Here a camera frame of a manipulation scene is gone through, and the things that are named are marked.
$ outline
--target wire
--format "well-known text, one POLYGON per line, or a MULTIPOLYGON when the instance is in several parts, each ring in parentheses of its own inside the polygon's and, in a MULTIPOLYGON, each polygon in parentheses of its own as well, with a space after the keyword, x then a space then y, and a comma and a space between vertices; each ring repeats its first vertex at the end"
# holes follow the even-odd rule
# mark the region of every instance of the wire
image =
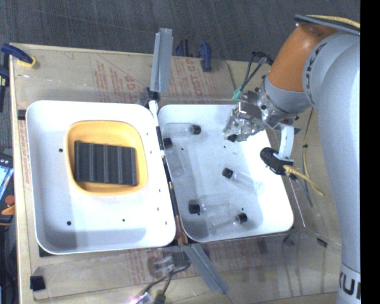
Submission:
POLYGON ((243 80, 243 83, 234 91, 234 94, 232 95, 232 100, 238 100, 241 93, 243 92, 243 89, 245 88, 245 86, 248 84, 248 82, 253 78, 253 76, 257 73, 257 71, 260 69, 260 67, 267 62, 267 56, 265 54, 263 54, 262 52, 252 52, 252 57, 248 63, 248 67, 246 69, 246 73, 245 73, 245 78, 243 80), (258 65, 256 66, 256 68, 254 69, 254 71, 251 73, 251 75, 249 75, 249 72, 251 70, 251 66, 252 66, 252 62, 253 62, 253 59, 256 57, 256 56, 260 56, 260 60, 259 60, 259 63, 258 65))
POLYGON ((336 16, 323 16, 323 15, 308 15, 308 16, 326 19, 326 20, 332 20, 334 22, 339 22, 339 23, 345 23, 347 25, 351 25, 353 27, 360 29, 360 24, 358 22, 351 20, 351 19, 347 19, 347 18, 343 18, 343 17, 336 17, 336 16))
POLYGON ((167 288, 169 287, 169 284, 170 284, 170 281, 172 280, 172 277, 173 277, 173 274, 170 274, 170 275, 169 275, 169 278, 168 278, 168 280, 167 280, 167 282, 166 282, 166 284, 165 284, 165 287, 163 288, 162 294, 165 294, 165 293, 166 293, 166 290, 167 290, 167 288))
POLYGON ((303 174, 307 175, 310 178, 310 174, 308 173, 308 165, 307 165, 307 140, 308 140, 308 129, 310 128, 312 114, 314 112, 314 108, 311 108, 310 116, 308 118, 307 127, 305 128, 304 134, 304 144, 303 144, 303 174))
POLYGON ((318 186, 311 178, 309 178, 307 175, 302 174, 301 172, 297 171, 295 168, 293 168, 290 165, 283 165, 283 168, 285 169, 287 174, 294 174, 297 175, 298 177, 301 177, 308 181, 311 184, 311 187, 321 196, 324 196, 325 193, 322 191, 320 186, 318 186))
POLYGON ((152 282, 151 284, 149 284, 149 285, 144 289, 144 291, 142 292, 142 294, 143 294, 143 293, 146 293, 146 292, 149 292, 150 289, 151 289, 153 286, 159 284, 160 282, 162 282, 162 281, 164 281, 166 278, 168 278, 168 281, 166 282, 166 285, 165 285, 165 287, 163 288, 163 294, 164 294, 164 293, 166 292, 166 290, 167 290, 169 284, 170 284, 170 281, 171 281, 173 275, 176 275, 176 274, 178 274, 179 272, 182 272, 182 271, 188 269, 190 266, 191 266, 191 263, 187 264, 186 266, 184 266, 184 267, 181 268, 181 269, 178 269, 178 270, 172 270, 172 271, 168 272, 166 275, 164 275, 164 276, 163 276, 162 278, 160 278, 159 280, 154 281, 154 282, 152 282))
POLYGON ((308 192, 308 189, 306 186, 304 186, 300 180, 298 180, 297 176, 295 176, 294 174, 290 174, 290 179, 297 182, 297 184, 301 187, 301 189, 303 190, 305 196, 307 197, 307 200, 308 202, 310 203, 310 206, 313 207, 312 205, 312 200, 311 200, 311 197, 310 197, 310 193, 308 192))

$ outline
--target black slot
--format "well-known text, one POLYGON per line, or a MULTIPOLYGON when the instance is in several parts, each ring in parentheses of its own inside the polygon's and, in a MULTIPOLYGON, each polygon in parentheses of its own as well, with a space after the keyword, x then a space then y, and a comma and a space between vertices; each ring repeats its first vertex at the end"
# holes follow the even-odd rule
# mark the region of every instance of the black slot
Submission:
POLYGON ((74 178, 81 182, 136 186, 135 148, 76 141, 74 178))

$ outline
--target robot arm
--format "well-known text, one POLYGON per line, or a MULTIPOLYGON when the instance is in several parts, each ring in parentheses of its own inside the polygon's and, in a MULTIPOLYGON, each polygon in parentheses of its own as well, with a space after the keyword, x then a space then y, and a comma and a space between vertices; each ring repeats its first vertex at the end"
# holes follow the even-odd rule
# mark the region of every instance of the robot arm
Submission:
MULTIPOLYGON (((357 304, 361 302, 360 33, 339 29, 315 21, 299 22, 259 91, 248 91, 239 97, 224 136, 231 141, 245 141, 264 129, 281 130, 281 150, 272 157, 277 167, 273 163, 270 167, 275 173, 283 174, 283 165, 293 164, 289 158, 293 138, 283 137, 293 136, 289 127, 297 114, 309 106, 317 110, 320 141, 342 240, 336 303, 357 304)), ((261 156, 265 161, 272 155, 265 150, 261 156)))

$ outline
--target plastic tube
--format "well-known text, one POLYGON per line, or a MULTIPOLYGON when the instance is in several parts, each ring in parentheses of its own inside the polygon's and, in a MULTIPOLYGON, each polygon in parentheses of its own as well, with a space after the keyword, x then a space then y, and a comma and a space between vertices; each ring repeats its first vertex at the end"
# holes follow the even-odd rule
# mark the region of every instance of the plastic tube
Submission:
POLYGON ((163 145, 165 146, 165 156, 167 159, 167 165, 170 175, 172 177, 180 177, 186 173, 183 164, 181 162, 177 148, 173 145, 172 140, 168 137, 163 139, 163 145))
POLYGON ((232 216, 224 216, 221 214, 215 214, 208 218, 208 232, 212 234, 217 234, 220 232, 225 232, 228 229, 234 229, 237 226, 245 223, 248 220, 248 216, 245 213, 239 213, 232 216))
POLYGON ((162 128, 163 137, 191 136, 200 133, 201 127, 191 123, 166 123, 162 128))
POLYGON ((233 171, 228 168, 224 168, 222 171, 222 175, 225 178, 228 178, 231 182, 239 185, 240 187, 247 189, 248 191, 256 192, 257 191, 257 183, 247 174, 244 174, 239 171, 233 171))
POLYGON ((229 214, 229 201, 223 199, 221 194, 203 195, 199 198, 189 201, 190 214, 211 215, 215 213, 222 213, 223 215, 229 214))

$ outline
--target black vial cap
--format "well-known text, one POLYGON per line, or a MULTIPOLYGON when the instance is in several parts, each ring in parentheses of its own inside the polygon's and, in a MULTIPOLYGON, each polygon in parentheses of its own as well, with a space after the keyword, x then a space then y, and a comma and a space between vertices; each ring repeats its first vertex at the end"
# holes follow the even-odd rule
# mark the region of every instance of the black vial cap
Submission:
POLYGON ((233 134, 233 135, 228 136, 227 140, 231 142, 235 142, 237 137, 238 136, 236 134, 233 134))
POLYGON ((198 135, 201 133, 201 127, 199 125, 193 125, 193 135, 198 135))
POLYGON ((232 175, 234 174, 234 172, 231 170, 231 169, 228 169, 228 168, 225 168, 223 171, 222 171, 222 175, 225 177, 225 178, 231 178, 232 175))
POLYGON ((173 146, 173 142, 172 142, 171 138, 166 137, 165 139, 163 139, 163 145, 164 145, 165 149, 171 148, 173 146))
POLYGON ((248 220, 248 216, 245 213, 240 213, 236 215, 237 219, 239 220, 239 223, 245 223, 248 220))
POLYGON ((200 214, 200 205, 194 199, 189 201, 189 212, 190 214, 200 214))

